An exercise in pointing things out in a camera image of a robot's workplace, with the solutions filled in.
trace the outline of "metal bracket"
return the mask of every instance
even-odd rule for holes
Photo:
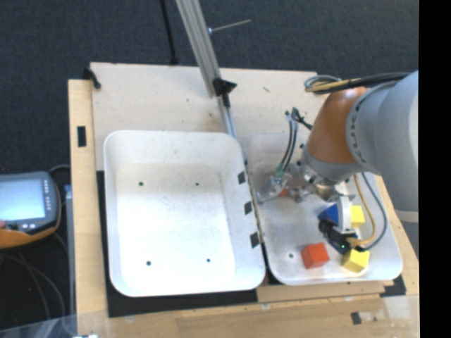
[[[216,96],[222,96],[224,106],[230,108],[230,99],[228,98],[229,93],[236,88],[234,82],[228,82],[227,80],[222,80],[217,77],[213,80],[213,87]]]

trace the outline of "wooden platform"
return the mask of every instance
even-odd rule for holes
[[[393,284],[391,281],[301,287],[264,282],[257,289],[258,303],[254,304],[108,318],[96,182],[96,171],[103,168],[103,140],[119,129],[222,131],[222,124],[215,100],[206,95],[198,68],[109,63],[93,63],[91,68],[102,83],[101,94],[90,81],[68,82],[79,334],[93,331],[100,337],[123,337],[125,333],[129,337],[317,337],[322,332],[322,337],[328,337],[324,332],[332,334],[335,330],[336,337],[340,328],[365,337],[415,336],[406,332],[418,330],[419,263],[382,180],[378,181],[380,191],[402,254],[406,296],[380,298],[385,287]],[[274,111],[280,109],[296,106],[313,122],[324,99],[304,92],[303,82],[314,75],[312,72],[221,72],[224,79],[238,84],[231,99],[241,144],[254,133],[286,131],[286,122],[275,118]],[[124,101],[130,104],[125,107]],[[80,144],[80,127],[85,129],[86,144]],[[378,318],[381,309],[385,315]],[[366,312],[376,320],[356,325],[350,312]],[[333,319],[324,320],[325,316]],[[398,332],[388,324],[398,318],[408,329]]]

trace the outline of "black clip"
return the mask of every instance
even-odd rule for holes
[[[228,98],[228,93],[234,90],[236,86],[237,85],[234,82],[228,82],[227,80],[222,80],[219,77],[213,80],[213,87],[216,96],[222,96],[224,106],[228,108],[230,108],[230,99]]]
[[[91,68],[85,68],[85,71],[83,72],[83,79],[84,80],[92,80],[92,82],[94,83],[94,87],[96,89],[101,88],[101,84],[97,80],[97,76],[94,74],[94,71],[92,71]]]

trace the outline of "orange cube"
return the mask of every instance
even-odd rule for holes
[[[307,269],[321,267],[330,260],[324,243],[306,246],[301,250],[301,256]]]

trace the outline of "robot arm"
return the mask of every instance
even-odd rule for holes
[[[332,93],[304,149],[305,163],[323,184],[361,171],[380,175],[406,221],[419,219],[418,79],[416,71],[367,91]]]

